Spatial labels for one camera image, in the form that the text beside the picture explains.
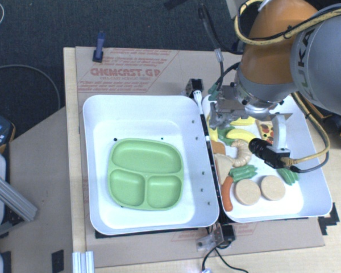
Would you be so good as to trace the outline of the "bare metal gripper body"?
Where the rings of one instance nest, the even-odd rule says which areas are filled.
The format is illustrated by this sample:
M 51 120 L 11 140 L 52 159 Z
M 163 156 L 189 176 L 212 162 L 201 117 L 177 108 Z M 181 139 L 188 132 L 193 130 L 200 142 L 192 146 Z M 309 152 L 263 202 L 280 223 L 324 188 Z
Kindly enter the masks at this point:
M 217 95 L 215 119 L 217 121 L 235 121 L 247 117 L 264 119 L 277 105 L 278 102 L 257 98 L 241 85 L 224 85 Z

